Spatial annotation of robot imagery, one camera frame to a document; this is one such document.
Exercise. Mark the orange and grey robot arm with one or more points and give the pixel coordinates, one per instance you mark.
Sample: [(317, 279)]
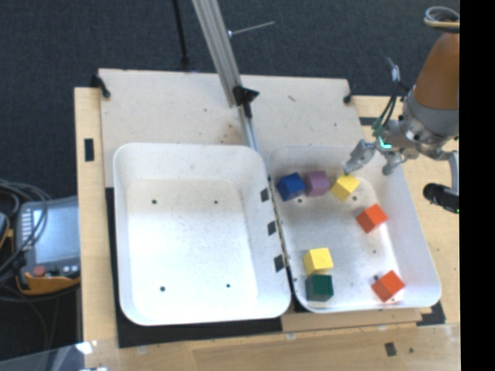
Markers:
[(439, 79)]

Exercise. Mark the pale flat board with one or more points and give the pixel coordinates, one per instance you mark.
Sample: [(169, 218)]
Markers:
[(174, 110)]

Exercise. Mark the white plastic tray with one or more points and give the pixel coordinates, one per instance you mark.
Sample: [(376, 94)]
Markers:
[(344, 238), (193, 246)]

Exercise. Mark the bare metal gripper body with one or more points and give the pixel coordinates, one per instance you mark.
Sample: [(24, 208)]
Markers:
[(414, 137)]

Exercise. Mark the purple cube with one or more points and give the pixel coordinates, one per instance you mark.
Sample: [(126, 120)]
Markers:
[(317, 183)]

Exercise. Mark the orange cube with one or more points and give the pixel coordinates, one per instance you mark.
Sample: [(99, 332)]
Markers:
[(388, 286), (371, 218)]

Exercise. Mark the black cylinder on white bracket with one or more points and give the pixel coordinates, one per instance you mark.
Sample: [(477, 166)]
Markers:
[(441, 195)]

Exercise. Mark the yellow cube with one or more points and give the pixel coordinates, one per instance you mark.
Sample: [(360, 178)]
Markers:
[(344, 188), (318, 260)]

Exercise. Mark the green cube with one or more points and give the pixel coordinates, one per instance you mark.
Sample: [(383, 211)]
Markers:
[(319, 287)]

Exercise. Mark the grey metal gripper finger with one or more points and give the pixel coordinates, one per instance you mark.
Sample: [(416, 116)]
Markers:
[(392, 162), (359, 157)]

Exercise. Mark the thin black and white rod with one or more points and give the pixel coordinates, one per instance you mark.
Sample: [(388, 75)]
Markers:
[(279, 222)]

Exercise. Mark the blue cube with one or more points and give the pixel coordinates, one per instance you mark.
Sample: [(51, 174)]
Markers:
[(291, 187)]

